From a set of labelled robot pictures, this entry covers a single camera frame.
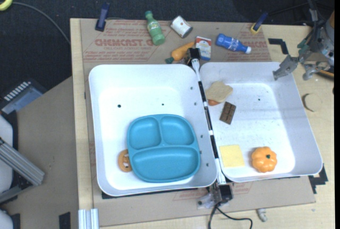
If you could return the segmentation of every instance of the blue bottle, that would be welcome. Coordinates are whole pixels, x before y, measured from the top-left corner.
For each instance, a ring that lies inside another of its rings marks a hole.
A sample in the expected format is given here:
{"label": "blue bottle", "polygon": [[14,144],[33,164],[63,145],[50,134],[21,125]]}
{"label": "blue bottle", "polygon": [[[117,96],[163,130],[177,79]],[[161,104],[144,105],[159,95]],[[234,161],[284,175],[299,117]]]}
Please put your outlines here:
{"label": "blue bottle", "polygon": [[251,47],[244,46],[239,40],[220,33],[216,38],[216,45],[229,49],[233,52],[250,54]]}

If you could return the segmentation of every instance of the toy pumpkin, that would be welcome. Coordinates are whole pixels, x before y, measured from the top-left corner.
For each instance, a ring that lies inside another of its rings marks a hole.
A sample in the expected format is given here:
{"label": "toy pumpkin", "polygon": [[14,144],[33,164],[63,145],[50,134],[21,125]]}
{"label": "toy pumpkin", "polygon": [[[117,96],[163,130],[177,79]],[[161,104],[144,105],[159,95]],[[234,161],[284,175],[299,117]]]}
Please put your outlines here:
{"label": "toy pumpkin", "polygon": [[276,153],[269,147],[259,147],[252,154],[252,165],[259,172],[271,172],[277,164]]}

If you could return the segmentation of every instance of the blue clamp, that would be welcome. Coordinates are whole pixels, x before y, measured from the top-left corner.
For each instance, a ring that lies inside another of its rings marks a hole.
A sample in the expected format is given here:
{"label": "blue clamp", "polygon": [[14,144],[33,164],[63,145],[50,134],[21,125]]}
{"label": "blue clamp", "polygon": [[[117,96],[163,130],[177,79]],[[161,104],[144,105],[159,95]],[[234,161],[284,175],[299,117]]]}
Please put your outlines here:
{"label": "blue clamp", "polygon": [[106,2],[101,6],[100,18],[97,20],[96,30],[104,31],[105,29],[105,20],[107,19],[108,10],[110,8],[110,3]]}
{"label": "blue clamp", "polygon": [[250,28],[250,32],[253,34],[253,35],[256,35],[259,31],[260,31],[260,28],[261,28],[261,25],[262,23],[264,22],[264,20],[267,18],[268,16],[268,13],[265,12],[263,13],[259,19],[256,21],[256,23],[254,23],[251,28]]}

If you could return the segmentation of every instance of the blue divided plate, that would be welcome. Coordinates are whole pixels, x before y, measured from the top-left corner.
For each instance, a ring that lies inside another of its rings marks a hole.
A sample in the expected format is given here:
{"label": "blue divided plate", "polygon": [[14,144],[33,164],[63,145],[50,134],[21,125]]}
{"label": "blue divided plate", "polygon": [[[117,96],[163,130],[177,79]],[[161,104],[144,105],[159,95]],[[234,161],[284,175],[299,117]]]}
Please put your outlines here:
{"label": "blue divided plate", "polygon": [[179,181],[193,176],[200,167],[195,132],[181,116],[139,117],[130,124],[127,134],[132,169],[144,181]]}

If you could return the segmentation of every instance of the wire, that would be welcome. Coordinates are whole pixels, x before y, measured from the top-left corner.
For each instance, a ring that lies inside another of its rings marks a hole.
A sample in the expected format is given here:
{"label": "wire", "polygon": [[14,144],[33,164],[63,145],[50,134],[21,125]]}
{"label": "wire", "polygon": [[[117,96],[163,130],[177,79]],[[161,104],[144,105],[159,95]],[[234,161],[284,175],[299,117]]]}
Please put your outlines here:
{"label": "wire", "polygon": [[301,3],[299,5],[291,6],[289,8],[285,8],[285,9],[277,10],[277,11],[274,11],[274,12],[270,12],[270,13],[268,13],[268,15],[272,16],[272,15],[276,15],[276,14],[281,14],[283,12],[286,12],[286,11],[289,11],[289,10],[293,10],[295,8],[299,8],[299,7],[306,6],[306,5],[309,5],[309,3],[305,2],[305,3]]}
{"label": "wire", "polygon": [[218,210],[222,215],[226,216],[226,217],[229,218],[229,219],[233,219],[233,220],[249,220],[249,221],[250,221],[250,227],[249,227],[249,229],[252,229],[252,227],[253,227],[253,221],[252,221],[252,219],[250,219],[250,218],[233,218],[233,217],[231,217],[231,216],[225,214],[222,210],[220,210],[220,209],[218,208],[218,203],[217,203],[217,204],[214,205],[214,207],[213,207],[213,209],[212,209],[212,211],[211,211],[211,213],[210,213],[210,217],[209,217],[209,221],[208,221],[208,229],[211,229],[211,221],[212,221],[212,219],[213,219],[212,217],[214,216],[216,210]]}
{"label": "wire", "polygon": [[28,8],[31,8],[35,11],[37,11],[38,13],[42,14],[44,17],[46,17],[50,22],[52,22],[52,24],[58,29],[58,31],[62,34],[62,36],[66,39],[66,41],[69,43],[69,45],[71,45],[71,42],[70,40],[68,39],[68,37],[66,36],[66,34],[63,32],[63,30],[58,26],[57,23],[55,23],[55,21],[50,18],[47,14],[45,14],[43,11],[29,5],[29,4],[26,4],[26,3],[21,3],[21,2],[13,2],[12,4],[16,4],[16,5],[21,5],[21,6],[25,6],[25,7],[28,7]]}

